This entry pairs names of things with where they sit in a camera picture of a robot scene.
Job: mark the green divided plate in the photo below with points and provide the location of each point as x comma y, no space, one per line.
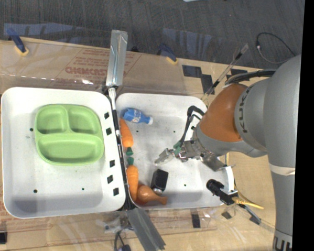
69,144

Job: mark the black bottle with silver cap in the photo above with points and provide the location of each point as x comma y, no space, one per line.
160,179

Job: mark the blue toy bottle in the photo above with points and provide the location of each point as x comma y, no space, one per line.
134,116

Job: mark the white plastic tray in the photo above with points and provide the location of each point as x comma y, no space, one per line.
64,191
160,109

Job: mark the brown toy chicken drumstick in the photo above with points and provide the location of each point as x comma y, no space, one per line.
146,194

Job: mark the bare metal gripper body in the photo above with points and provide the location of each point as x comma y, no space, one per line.
188,150

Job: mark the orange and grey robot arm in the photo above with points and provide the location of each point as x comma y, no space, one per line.
254,119

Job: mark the orange toy carrot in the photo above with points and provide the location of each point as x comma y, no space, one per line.
126,136
132,178

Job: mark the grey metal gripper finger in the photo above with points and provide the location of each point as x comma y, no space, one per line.
160,159
169,152

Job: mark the black cylinder on white bracket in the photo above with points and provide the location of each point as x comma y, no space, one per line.
218,189

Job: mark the brown cardboard board, red print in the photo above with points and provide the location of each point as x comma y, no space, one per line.
154,67

